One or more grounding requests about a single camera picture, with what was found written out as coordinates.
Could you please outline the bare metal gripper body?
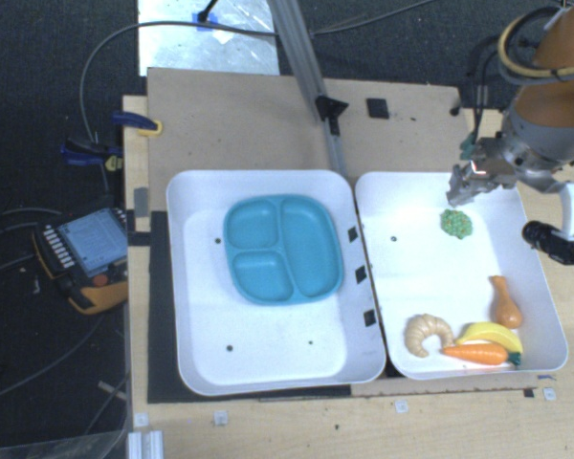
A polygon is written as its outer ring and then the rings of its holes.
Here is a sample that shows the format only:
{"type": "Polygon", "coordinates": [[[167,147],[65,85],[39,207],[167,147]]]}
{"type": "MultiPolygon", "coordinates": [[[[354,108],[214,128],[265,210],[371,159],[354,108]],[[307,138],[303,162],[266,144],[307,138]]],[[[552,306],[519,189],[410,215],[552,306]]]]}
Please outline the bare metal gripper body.
{"type": "Polygon", "coordinates": [[[464,167],[464,187],[469,190],[513,188],[527,178],[531,148],[518,136],[481,138],[464,167]]]}

